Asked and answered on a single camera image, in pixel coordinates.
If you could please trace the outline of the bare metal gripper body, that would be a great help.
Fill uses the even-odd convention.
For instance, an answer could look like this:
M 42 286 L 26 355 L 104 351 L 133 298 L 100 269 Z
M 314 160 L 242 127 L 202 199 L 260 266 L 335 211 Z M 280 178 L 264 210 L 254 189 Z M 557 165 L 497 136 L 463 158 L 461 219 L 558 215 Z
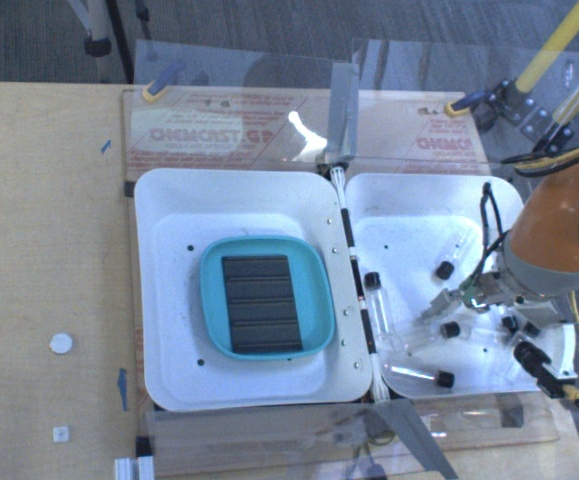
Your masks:
M 493 305 L 513 305 L 520 294 L 520 285 L 506 272 L 471 274 L 462 282 L 463 304 L 478 313 L 489 311 Z

